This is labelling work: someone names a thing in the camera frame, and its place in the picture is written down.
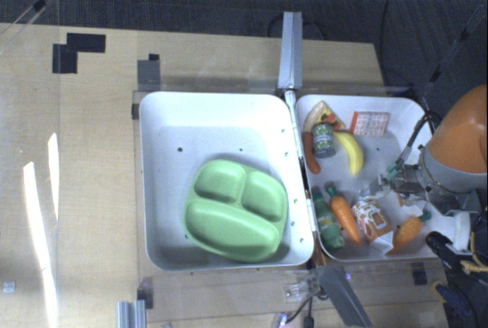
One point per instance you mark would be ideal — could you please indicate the green plastic bottle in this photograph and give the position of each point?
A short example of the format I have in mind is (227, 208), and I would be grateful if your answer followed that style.
(328, 225)

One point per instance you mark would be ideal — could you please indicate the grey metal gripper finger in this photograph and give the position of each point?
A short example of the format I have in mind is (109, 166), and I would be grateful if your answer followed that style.
(386, 181)
(375, 193)

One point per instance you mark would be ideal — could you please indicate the orange carrot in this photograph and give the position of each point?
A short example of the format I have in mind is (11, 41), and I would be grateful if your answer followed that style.
(407, 233)
(345, 217)

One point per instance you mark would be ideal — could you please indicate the green divided plate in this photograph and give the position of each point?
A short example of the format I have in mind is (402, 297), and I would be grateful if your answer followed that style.
(232, 219)

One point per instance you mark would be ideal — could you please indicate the yellow banana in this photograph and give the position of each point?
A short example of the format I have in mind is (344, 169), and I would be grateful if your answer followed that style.
(354, 151)

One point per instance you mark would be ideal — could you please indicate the toy pizza slice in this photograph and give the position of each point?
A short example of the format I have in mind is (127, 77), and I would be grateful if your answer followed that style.
(319, 113)

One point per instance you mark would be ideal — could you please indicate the orange and white carton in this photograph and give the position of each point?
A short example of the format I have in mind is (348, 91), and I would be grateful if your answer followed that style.
(371, 221)

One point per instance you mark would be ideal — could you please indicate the white crumpled packet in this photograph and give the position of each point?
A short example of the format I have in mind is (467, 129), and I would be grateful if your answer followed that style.
(413, 211)

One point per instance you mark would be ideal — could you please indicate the small green can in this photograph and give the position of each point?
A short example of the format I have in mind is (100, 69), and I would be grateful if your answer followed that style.
(324, 141)

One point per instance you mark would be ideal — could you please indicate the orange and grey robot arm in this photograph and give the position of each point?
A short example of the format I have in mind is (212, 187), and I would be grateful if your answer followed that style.
(459, 139)

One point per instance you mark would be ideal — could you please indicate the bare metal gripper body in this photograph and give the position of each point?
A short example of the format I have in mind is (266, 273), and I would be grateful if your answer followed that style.
(413, 183)

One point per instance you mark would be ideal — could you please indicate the white plastic tray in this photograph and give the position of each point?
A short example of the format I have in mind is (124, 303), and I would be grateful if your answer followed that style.
(385, 155)
(213, 120)

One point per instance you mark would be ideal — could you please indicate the orange patterned packet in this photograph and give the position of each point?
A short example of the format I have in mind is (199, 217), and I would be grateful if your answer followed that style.
(370, 123)

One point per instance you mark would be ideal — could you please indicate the red toy sausage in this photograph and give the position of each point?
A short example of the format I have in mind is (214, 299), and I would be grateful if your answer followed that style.
(311, 156)

